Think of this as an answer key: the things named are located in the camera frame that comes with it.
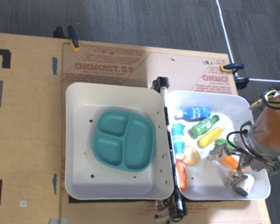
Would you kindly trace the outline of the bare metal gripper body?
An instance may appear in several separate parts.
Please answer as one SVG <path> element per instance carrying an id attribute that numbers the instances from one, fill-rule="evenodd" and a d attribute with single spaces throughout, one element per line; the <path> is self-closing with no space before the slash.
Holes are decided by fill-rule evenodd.
<path id="1" fill-rule="evenodd" d="M 280 156 L 280 149 L 260 143 L 252 132 L 237 133 L 234 142 L 246 155 L 242 162 L 244 167 L 249 166 L 255 172 L 266 170 L 268 175 L 276 175 L 279 172 L 276 158 Z"/>

